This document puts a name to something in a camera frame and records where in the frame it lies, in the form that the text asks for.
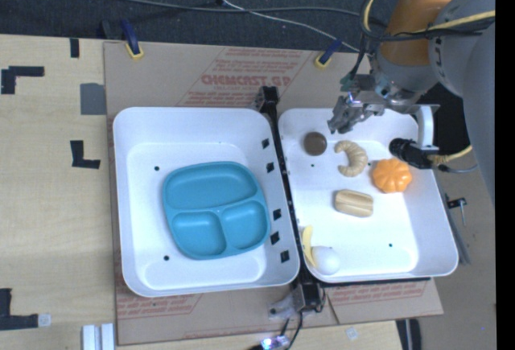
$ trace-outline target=croissant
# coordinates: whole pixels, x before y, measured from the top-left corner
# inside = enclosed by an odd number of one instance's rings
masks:
[[[366,151],[355,142],[344,140],[336,143],[335,152],[345,151],[348,157],[348,166],[338,166],[338,171],[346,177],[356,177],[369,162]]]

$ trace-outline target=blue clamp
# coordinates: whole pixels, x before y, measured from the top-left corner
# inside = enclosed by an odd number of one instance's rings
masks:
[[[139,60],[143,57],[144,53],[139,46],[138,37],[136,37],[134,29],[126,19],[120,21],[120,25],[122,26],[123,34],[127,40],[126,48],[129,52],[129,55],[133,60]]]
[[[315,58],[315,66],[321,70],[325,69],[331,61],[331,56],[341,47],[342,42],[335,39],[329,48]]]

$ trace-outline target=blue plate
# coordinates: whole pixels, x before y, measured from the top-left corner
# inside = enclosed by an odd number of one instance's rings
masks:
[[[270,234],[262,189],[239,163],[202,163],[173,171],[163,185],[163,205],[175,243],[197,260],[244,253]]]

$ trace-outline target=egg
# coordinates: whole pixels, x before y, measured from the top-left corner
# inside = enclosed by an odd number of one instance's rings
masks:
[[[313,257],[315,268],[323,275],[333,275],[340,269],[340,256],[331,247],[317,245],[311,249],[311,256]]]

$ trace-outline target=orange pumpkin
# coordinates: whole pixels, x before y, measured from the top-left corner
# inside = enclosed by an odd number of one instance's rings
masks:
[[[373,183],[383,192],[404,191],[413,176],[407,163],[399,159],[380,160],[372,172]]]

